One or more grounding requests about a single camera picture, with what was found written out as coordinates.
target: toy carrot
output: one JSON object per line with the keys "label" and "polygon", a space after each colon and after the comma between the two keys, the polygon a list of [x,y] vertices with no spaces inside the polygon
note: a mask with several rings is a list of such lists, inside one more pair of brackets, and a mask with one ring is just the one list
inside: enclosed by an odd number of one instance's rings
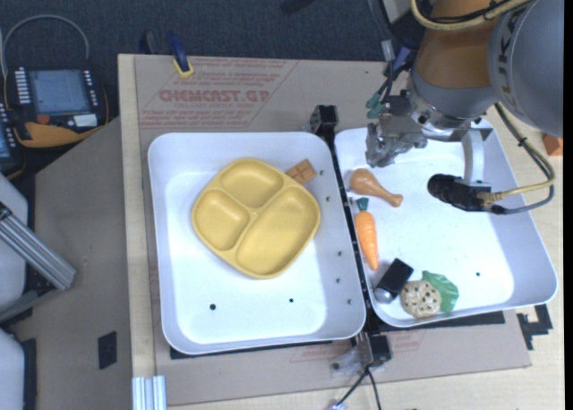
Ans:
{"label": "toy carrot", "polygon": [[359,198],[356,201],[358,213],[355,216],[356,235],[360,249],[368,265],[374,271],[378,269],[378,238],[376,236],[376,222],[374,216],[367,211],[368,199]]}

